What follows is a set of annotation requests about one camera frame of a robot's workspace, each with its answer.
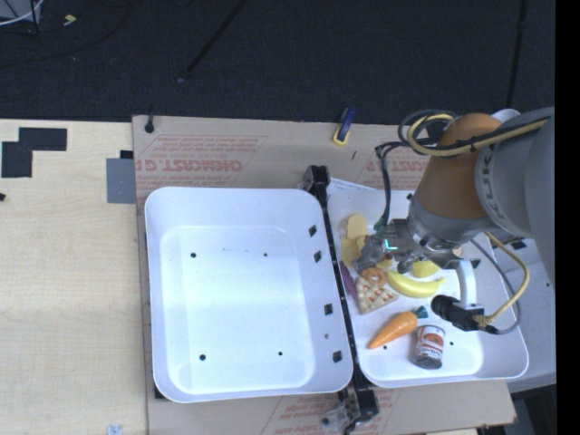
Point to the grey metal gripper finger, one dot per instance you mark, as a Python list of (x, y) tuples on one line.
[(371, 254), (409, 262)]

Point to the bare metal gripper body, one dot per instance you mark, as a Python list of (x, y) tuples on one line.
[(401, 236)]

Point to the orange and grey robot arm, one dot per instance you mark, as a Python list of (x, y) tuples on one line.
[(453, 184)]

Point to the yellow wedge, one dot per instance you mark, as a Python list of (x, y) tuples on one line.
[(426, 268)]

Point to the orange doughnut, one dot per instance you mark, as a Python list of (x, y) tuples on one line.
[(377, 275)]

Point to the yellow wavy slice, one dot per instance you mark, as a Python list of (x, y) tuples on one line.
[(356, 225), (349, 249)]

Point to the yellow banana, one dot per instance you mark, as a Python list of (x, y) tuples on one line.
[(414, 287)]

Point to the purple oblong toy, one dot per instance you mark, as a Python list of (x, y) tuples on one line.
[(348, 281)]

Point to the pizza slice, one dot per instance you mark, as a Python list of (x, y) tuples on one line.
[(374, 297)]

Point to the thin black rod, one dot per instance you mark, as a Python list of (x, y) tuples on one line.
[(341, 288)]

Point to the orange carrot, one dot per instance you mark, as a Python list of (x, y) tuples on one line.
[(394, 329)]

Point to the white paper sheet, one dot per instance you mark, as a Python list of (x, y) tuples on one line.
[(351, 185)]

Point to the small orange and white can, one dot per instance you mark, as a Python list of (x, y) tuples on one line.
[(428, 347)]

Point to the white plastic tray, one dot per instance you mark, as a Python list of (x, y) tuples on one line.
[(244, 297), (457, 356)]

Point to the brown cardboard board red print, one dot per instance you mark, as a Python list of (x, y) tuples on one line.
[(217, 170)]

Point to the black cylinder on white bracket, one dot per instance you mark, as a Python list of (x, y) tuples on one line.
[(458, 312)]

